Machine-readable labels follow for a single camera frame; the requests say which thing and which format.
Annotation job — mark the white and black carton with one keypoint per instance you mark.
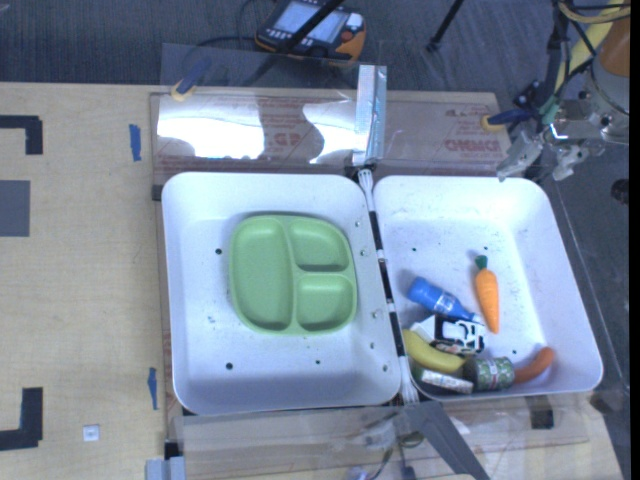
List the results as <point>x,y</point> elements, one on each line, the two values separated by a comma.
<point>462,333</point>

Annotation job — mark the white and green packet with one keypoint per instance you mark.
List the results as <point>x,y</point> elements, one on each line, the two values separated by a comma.
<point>442,381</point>

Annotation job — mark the orange sausage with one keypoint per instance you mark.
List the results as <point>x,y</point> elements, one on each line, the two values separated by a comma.
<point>537,363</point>

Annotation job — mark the green can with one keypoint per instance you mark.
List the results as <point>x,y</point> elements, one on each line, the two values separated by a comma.
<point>490,373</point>

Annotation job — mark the white plastic tray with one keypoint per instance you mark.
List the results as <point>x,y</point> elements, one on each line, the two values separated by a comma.
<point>200,293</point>
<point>450,218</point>

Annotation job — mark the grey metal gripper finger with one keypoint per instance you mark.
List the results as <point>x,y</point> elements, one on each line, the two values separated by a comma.
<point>569,160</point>
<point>520,154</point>

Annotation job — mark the blue bottle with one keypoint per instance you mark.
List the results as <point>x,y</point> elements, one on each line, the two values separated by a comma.
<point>432,295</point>

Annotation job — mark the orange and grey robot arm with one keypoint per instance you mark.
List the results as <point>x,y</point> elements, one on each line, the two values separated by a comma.
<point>616,53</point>

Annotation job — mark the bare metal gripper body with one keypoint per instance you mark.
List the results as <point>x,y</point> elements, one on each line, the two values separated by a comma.
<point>580,127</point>

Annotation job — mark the orange carrot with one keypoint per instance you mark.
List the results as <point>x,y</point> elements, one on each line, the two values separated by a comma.
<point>487,293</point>

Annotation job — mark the yellow banana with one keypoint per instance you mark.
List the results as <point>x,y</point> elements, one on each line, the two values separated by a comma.
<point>430,355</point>

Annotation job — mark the green divided plate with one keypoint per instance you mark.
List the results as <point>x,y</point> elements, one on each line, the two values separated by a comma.
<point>260,273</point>

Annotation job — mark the brown cardboard board, red print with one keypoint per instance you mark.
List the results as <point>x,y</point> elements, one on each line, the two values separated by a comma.
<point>450,138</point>

